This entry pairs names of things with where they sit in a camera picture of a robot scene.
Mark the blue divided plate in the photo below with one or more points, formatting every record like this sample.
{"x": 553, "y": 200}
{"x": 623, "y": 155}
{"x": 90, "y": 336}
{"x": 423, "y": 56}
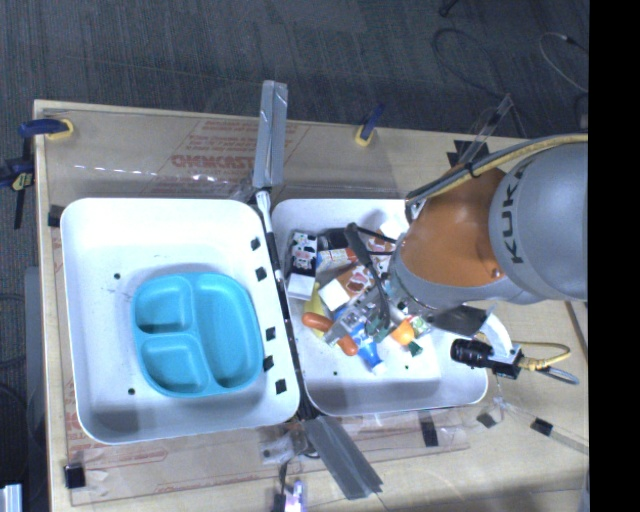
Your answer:
{"x": 200, "y": 335}

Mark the black can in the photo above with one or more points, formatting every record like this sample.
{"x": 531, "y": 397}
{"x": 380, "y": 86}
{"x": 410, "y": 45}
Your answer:
{"x": 334, "y": 238}

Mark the white and brown carton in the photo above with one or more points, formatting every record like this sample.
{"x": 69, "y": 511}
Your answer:
{"x": 354, "y": 281}

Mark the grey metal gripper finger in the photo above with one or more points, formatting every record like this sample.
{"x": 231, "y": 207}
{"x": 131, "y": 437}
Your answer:
{"x": 352, "y": 316}
{"x": 334, "y": 335}

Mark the green carton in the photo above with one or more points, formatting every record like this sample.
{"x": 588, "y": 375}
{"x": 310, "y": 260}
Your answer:
{"x": 421, "y": 326}

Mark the orange red sausage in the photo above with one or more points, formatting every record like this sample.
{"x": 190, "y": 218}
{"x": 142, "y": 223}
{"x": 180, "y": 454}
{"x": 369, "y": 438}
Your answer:
{"x": 316, "y": 321}

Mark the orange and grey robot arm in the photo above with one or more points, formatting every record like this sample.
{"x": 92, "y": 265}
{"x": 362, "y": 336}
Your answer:
{"x": 465, "y": 240}

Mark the black and white cow carton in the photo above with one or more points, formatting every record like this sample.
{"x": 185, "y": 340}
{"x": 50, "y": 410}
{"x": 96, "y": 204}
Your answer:
{"x": 303, "y": 252}

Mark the yellow banana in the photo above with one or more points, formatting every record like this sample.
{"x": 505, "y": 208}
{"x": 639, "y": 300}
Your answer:
{"x": 314, "y": 304}

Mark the white cube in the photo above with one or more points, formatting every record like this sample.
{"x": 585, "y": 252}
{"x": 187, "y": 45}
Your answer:
{"x": 333, "y": 295}

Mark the white box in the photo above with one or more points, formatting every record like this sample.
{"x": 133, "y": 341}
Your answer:
{"x": 301, "y": 286}

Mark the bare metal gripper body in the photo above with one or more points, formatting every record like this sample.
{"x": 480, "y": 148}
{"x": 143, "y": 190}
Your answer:
{"x": 382, "y": 312}

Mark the brown cardboard board red print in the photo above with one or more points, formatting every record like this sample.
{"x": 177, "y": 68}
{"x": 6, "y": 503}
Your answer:
{"x": 210, "y": 150}

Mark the white plastic tray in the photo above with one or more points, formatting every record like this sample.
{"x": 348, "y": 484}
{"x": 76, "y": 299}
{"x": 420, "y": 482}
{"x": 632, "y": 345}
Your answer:
{"x": 415, "y": 385}
{"x": 165, "y": 230}

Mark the blue and white bottle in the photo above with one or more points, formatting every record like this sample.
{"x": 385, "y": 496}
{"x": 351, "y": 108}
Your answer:
{"x": 372, "y": 356}

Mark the black cylinder on white bracket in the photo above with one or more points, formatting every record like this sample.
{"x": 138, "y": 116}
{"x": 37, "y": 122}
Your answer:
{"x": 475, "y": 354}

